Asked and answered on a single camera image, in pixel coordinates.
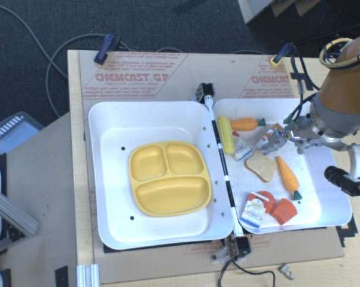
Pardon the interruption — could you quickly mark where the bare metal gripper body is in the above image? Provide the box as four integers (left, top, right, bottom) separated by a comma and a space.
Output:
286, 112, 350, 155

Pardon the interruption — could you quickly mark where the orange and white carton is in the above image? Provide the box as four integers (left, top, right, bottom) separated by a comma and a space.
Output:
261, 123, 285, 143

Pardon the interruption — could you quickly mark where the pale bread slice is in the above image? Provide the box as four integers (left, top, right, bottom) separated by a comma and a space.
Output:
245, 150, 279, 184

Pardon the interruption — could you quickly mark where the white and blue carton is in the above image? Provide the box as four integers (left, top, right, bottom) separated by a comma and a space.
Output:
231, 130, 254, 163
239, 191, 272, 228

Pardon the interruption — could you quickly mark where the orange carrot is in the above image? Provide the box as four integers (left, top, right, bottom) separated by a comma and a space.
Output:
230, 117, 267, 132
276, 155, 303, 201

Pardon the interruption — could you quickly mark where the yellow corn cob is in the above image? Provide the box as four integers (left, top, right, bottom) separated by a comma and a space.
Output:
216, 116, 236, 155

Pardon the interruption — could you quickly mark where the thin black and white rod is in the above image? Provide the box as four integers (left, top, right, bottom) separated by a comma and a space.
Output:
204, 95, 244, 237

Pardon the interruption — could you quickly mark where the red round toy food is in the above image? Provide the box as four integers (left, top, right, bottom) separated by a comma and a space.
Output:
257, 190, 277, 215

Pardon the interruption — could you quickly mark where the white plastic tray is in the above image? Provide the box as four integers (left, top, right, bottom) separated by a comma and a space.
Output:
88, 100, 236, 251
212, 97, 353, 235

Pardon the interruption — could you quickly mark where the orange-red wedge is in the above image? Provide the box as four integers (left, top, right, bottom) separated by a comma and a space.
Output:
270, 198, 298, 226

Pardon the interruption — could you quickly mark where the yellow divided plate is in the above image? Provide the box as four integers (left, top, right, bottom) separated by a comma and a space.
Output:
128, 141, 213, 218

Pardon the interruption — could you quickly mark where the brown cardboard board red print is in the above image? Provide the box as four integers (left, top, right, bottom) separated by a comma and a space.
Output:
78, 51, 346, 284

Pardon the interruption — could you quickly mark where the small white plastic piece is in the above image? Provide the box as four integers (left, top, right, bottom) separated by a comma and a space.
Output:
277, 263, 296, 281

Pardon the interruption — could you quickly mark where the black cylinder on white bracket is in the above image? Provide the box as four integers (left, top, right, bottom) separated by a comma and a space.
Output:
324, 144, 360, 197

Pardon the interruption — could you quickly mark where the black block with thin wires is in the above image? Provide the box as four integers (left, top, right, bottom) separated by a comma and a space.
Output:
224, 234, 253, 261
196, 82, 215, 103

